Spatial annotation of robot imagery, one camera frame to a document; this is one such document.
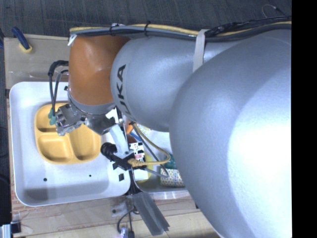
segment black zip tie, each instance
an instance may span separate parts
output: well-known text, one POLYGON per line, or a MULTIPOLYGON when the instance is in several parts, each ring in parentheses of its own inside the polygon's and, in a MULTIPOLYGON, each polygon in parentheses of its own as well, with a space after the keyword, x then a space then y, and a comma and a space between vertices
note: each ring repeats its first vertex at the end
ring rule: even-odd
POLYGON ((149 25, 150 23, 151 23, 151 22, 148 20, 148 21, 147 21, 147 24, 146 24, 145 27, 144 27, 144 35, 145 35, 146 37, 148 37, 147 27, 148 27, 148 25, 149 25))
POLYGON ((111 27, 110 27, 109 32, 110 32, 110 35, 111 35, 111 36, 115 36, 115 34, 112 33, 112 28, 113 28, 113 27, 117 27, 117 26, 119 26, 119 24, 115 24, 114 26, 111 26, 111 27))

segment yellow divided tray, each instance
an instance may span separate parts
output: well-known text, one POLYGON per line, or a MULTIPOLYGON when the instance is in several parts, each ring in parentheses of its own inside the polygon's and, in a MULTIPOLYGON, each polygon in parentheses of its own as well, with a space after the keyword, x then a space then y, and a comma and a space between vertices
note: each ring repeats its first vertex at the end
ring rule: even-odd
MULTIPOLYGON (((57 103, 55 108, 66 103, 57 103)), ((84 124, 59 136, 48 118, 52 105, 41 107, 35 115, 36 145, 40 155, 53 164, 73 164, 93 160, 100 153, 101 137, 84 124)))

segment gray carpet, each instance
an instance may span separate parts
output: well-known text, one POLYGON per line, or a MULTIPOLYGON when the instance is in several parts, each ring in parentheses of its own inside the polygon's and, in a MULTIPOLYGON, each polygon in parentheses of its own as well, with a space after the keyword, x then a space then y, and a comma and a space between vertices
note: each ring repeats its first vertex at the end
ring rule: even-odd
MULTIPOLYGON (((0 28, 12 37, 17 26, 24 33, 68 36, 74 26, 145 23, 167 24, 189 29, 212 28, 221 24, 267 16, 292 14, 292 0, 0 0, 0 28)), ((0 50, 0 127, 7 128, 3 51, 0 50)), ((0 156, 6 154, 6 131, 0 134, 0 156)), ((8 158, 0 158, 0 177, 9 177, 8 158)), ((0 180, 0 225, 10 222, 7 184, 0 180)))

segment dark floor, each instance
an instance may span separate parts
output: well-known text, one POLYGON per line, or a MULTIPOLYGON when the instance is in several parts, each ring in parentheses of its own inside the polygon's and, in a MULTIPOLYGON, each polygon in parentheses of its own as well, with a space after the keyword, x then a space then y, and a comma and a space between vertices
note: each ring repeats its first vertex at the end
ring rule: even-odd
MULTIPOLYGON (((12 37, 24 33, 68 36, 73 26, 134 24, 150 20, 189 29, 292 14, 292 0, 0 0, 0 28, 12 37)), ((7 119, 3 51, 0 50, 0 225, 10 222, 7 119)))

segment white tray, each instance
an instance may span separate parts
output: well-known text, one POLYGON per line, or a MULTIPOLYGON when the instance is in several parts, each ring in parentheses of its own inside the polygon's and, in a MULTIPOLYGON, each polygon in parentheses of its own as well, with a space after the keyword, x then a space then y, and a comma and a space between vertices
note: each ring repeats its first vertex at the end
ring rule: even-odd
MULTIPOLYGON (((67 100, 60 83, 57 101, 67 100)), ((51 164, 39 154, 34 132, 36 111, 51 101, 48 82, 20 82, 10 91, 15 191, 25 205, 43 206, 121 196, 130 186, 129 173, 99 154, 94 160, 51 164)))

